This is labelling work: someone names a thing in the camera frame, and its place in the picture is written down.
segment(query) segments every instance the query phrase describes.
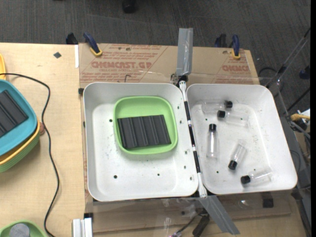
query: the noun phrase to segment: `gray carpet floor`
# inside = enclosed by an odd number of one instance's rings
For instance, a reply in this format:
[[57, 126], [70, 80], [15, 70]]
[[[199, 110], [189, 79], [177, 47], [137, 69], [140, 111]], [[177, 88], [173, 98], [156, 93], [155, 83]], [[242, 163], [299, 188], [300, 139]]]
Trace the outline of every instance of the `gray carpet floor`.
[[[177, 45], [179, 28], [192, 27], [194, 46], [214, 46], [221, 34], [229, 44], [237, 34], [263, 75], [264, 67], [281, 67], [311, 26], [311, 0], [137, 0], [132, 14], [122, 1], [0, 0], [0, 42], [64, 44], [68, 33], [83, 41], [88, 31], [104, 43]], [[310, 108], [310, 79], [299, 77], [310, 65], [310, 47], [309, 35], [282, 78], [284, 105], [275, 97], [280, 115], [305, 91], [289, 113]]]

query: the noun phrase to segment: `green bowl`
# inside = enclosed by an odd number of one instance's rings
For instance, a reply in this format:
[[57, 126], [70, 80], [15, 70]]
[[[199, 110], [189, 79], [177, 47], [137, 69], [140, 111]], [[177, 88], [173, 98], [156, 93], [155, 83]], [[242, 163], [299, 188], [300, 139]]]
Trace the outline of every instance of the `green bowl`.
[[0, 229], [0, 237], [10, 237], [10, 230], [16, 224], [25, 224], [30, 229], [30, 237], [47, 237], [42, 229], [40, 229], [34, 222], [29, 220], [19, 220], [15, 221], [4, 228]]
[[[163, 115], [171, 144], [126, 149], [122, 146], [117, 119], [139, 116]], [[171, 105], [156, 96], [133, 96], [118, 100], [114, 106], [114, 132], [120, 149], [134, 155], [151, 155], [171, 151], [178, 142], [177, 125]]]

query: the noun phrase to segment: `vial cap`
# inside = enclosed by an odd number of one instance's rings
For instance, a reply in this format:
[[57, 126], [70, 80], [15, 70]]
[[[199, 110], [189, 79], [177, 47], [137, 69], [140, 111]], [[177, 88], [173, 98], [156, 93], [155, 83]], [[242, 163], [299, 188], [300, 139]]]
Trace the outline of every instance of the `vial cap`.
[[30, 229], [23, 223], [16, 224], [10, 230], [10, 237], [30, 237]]
[[228, 165], [228, 168], [231, 170], [235, 170], [237, 167], [237, 162], [235, 162], [234, 160], [231, 160], [231, 162]]
[[210, 124], [208, 127], [209, 131], [215, 132], [216, 131], [216, 124]]
[[233, 107], [233, 102], [225, 100], [225, 108], [231, 109], [232, 107]]
[[240, 178], [240, 180], [241, 180], [241, 183], [242, 183], [242, 184], [248, 184], [248, 183], [250, 183], [250, 177], [249, 177], [249, 176], [242, 176], [242, 177]]
[[219, 118], [224, 118], [225, 117], [226, 112], [225, 111], [218, 111], [217, 112], [217, 117]]

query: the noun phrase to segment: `caster wheel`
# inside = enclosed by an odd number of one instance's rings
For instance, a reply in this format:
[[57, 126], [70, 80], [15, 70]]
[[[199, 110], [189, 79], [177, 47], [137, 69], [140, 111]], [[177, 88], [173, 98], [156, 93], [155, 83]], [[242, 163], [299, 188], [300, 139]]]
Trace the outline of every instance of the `caster wheel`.
[[134, 0], [124, 0], [122, 2], [123, 11], [125, 13], [132, 13], [135, 11], [135, 1]]

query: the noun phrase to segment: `wooden table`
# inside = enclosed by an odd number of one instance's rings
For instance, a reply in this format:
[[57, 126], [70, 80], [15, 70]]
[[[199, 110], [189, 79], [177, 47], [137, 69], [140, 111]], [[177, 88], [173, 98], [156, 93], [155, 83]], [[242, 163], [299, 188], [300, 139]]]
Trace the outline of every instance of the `wooden table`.
[[[54, 56], [56, 52], [61, 54], [60, 58]], [[59, 172], [61, 188], [48, 217], [47, 227], [57, 237], [70, 237], [72, 220], [82, 219], [85, 211], [79, 69], [75, 68], [74, 46], [0, 43], [0, 53], [8, 73], [34, 77], [50, 86], [51, 98], [44, 121], [51, 135], [52, 157]], [[7, 80], [25, 96], [40, 118], [47, 98], [46, 88], [15, 76], [7, 76]], [[28, 219], [43, 229], [44, 217], [55, 190], [56, 176], [49, 158], [48, 136], [44, 134], [25, 158], [8, 171], [0, 173], [0, 228], [13, 221]], [[279, 216], [235, 218], [240, 236], [303, 235], [304, 228], [296, 202], [292, 197], [288, 201], [286, 212]], [[118, 219], [124, 221], [124, 215], [119, 215]], [[95, 219], [95, 223], [100, 224], [100, 219]], [[192, 236], [194, 226], [196, 224], [187, 228], [183, 236]], [[179, 228], [181, 226], [172, 226], [167, 230], [138, 229], [97, 236], [160, 237]], [[231, 236], [221, 233], [214, 223], [208, 225], [205, 233], [208, 233], [207, 236]]]

